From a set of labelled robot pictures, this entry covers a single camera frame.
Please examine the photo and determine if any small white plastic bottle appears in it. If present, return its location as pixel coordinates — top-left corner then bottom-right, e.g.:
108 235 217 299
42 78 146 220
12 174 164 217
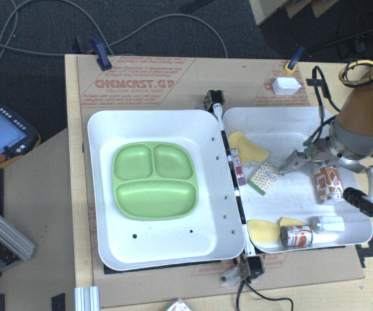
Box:
271 76 303 96

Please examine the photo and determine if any purple and white carton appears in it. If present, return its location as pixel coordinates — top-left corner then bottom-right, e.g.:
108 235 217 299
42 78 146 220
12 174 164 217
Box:
231 155 247 187

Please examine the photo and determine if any white bottle with grey cap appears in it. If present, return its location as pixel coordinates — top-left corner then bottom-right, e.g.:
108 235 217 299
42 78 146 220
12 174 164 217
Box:
310 215 346 234

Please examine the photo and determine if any red and white can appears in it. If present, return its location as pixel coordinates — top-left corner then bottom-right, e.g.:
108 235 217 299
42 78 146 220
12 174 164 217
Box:
280 224 314 248

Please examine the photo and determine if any thin black and white rod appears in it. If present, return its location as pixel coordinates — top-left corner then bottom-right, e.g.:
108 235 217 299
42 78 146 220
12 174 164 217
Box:
212 103 256 256

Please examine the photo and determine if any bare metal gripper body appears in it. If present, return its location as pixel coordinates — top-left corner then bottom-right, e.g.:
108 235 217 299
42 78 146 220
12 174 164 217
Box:
306 137 368 175

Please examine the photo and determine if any brown cardboard board red print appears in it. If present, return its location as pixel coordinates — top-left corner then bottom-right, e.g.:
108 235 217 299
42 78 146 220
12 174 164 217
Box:
76 54 366 309

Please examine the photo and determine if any white plastic tray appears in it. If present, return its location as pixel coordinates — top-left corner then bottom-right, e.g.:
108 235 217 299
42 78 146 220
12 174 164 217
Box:
86 109 247 271
221 106 373 255

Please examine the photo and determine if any black cylinder on white bracket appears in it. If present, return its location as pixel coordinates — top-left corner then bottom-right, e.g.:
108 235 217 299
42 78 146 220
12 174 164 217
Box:
342 166 373 219

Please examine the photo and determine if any orange and white carton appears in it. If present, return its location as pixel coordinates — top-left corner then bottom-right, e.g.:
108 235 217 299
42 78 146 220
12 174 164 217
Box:
313 166 344 205

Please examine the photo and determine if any green divided plate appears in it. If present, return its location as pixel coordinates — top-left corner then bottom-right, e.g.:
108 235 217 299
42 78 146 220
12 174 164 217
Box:
111 141 199 221

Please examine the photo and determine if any white orange and green packet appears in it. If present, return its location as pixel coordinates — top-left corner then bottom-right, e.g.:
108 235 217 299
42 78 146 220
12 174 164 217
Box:
247 160 281 196

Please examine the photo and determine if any yellow round toy crisp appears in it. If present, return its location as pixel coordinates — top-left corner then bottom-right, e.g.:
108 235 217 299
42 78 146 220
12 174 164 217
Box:
227 131 246 151
236 136 271 163
278 216 308 228
247 219 282 244

